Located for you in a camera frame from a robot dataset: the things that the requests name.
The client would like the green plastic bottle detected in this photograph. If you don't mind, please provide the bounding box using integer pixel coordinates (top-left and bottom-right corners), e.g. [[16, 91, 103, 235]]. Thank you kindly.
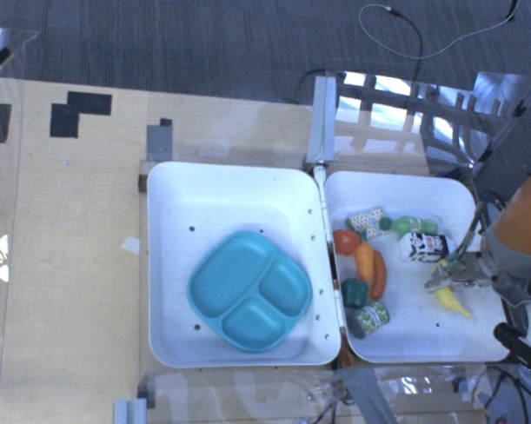
[[378, 215, 440, 241]]

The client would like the black cylinder on white bracket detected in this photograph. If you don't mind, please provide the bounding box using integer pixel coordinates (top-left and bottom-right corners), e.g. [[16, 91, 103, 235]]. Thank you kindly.
[[492, 299, 531, 363]]

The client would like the green pea print can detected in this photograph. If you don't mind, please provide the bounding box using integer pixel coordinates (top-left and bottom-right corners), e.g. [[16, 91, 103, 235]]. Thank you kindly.
[[344, 299, 392, 341]]

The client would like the yellow banana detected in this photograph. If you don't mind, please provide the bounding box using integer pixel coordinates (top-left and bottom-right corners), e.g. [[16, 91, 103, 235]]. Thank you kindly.
[[430, 258, 475, 319]]

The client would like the orange-red sausage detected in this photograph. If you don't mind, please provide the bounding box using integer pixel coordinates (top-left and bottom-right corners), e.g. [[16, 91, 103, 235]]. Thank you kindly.
[[368, 249, 388, 301]]

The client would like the blue divided plate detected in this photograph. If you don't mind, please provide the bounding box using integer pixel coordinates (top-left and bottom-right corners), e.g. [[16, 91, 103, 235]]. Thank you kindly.
[[183, 228, 316, 356]]

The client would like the white cow print carton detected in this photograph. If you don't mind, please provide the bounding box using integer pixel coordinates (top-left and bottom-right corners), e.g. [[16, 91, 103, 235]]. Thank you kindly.
[[397, 229, 458, 265]]

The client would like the orange carrot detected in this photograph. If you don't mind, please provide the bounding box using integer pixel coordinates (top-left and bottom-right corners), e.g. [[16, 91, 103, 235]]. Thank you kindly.
[[352, 230, 376, 295]]

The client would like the red tomato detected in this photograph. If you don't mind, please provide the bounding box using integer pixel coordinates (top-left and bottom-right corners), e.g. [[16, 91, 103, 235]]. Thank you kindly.
[[331, 229, 362, 257]]

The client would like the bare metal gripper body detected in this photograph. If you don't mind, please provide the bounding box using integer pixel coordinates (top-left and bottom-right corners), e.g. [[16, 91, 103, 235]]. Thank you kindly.
[[449, 252, 505, 295]]

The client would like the white plastic tray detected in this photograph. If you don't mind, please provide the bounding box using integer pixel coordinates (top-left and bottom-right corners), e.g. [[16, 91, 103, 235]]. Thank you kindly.
[[318, 169, 518, 370], [139, 160, 348, 375]]

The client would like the white green patterned packet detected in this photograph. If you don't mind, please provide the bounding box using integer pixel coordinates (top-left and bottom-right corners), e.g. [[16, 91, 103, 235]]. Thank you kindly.
[[343, 205, 392, 241]]

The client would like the dark green pepper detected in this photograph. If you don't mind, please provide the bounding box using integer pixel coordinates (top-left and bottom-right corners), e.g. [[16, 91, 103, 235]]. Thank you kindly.
[[340, 277, 370, 310]]

